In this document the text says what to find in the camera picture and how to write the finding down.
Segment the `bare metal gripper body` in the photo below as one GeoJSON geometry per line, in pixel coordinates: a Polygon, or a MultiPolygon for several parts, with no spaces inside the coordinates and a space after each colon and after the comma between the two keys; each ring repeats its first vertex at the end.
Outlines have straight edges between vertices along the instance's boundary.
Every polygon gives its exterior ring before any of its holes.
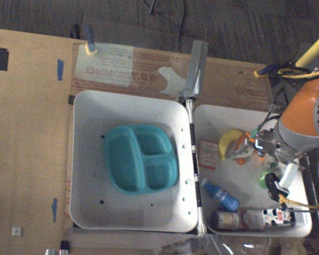
{"type": "Polygon", "coordinates": [[[304,170],[300,164],[303,153],[287,145],[274,129],[260,131],[255,138],[255,149],[258,152],[268,154],[279,162],[288,165],[297,164],[298,170],[304,170]]]}

